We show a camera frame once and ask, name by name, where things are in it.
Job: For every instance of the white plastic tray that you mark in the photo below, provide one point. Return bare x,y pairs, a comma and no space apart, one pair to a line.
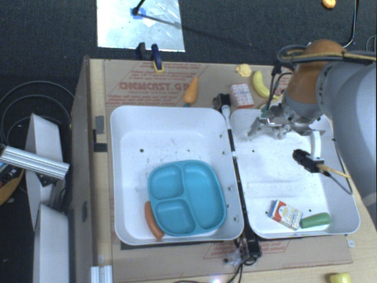
274,175
165,140

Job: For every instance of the yellow rounded block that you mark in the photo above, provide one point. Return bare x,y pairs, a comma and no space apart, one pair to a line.
339,277

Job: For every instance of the pale yellow toy food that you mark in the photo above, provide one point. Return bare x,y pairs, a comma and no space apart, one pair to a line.
244,70

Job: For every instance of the thin black and white rod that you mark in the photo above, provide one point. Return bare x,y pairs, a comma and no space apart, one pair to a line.
237,172

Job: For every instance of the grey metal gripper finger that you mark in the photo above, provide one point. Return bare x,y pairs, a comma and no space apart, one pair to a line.
255,127
280,133

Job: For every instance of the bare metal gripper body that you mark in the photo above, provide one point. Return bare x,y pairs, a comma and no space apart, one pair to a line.
279,118

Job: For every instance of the brown cardboard board red print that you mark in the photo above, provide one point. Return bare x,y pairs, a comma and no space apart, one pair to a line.
165,81

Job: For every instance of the green cylinder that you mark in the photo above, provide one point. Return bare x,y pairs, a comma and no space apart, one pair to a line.
315,220

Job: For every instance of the yellow banana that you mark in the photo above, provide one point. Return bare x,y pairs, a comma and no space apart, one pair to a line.
259,85

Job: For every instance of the orange toy carrot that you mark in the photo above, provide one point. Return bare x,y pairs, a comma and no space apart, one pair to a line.
192,91

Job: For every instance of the red white yellow carton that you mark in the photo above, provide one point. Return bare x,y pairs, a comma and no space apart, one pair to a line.
285,214

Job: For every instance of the orange toy sausage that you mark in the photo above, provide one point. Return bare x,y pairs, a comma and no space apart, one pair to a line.
151,221

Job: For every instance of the black cylinder on white bracket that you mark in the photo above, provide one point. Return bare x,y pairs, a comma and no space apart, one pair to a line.
306,160

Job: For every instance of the red and white carton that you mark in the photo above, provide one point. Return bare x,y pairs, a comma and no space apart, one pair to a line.
242,95

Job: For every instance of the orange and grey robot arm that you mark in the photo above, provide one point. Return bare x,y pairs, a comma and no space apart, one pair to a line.
347,99

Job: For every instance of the blue divided plate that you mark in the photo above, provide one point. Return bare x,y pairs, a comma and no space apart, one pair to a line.
188,196

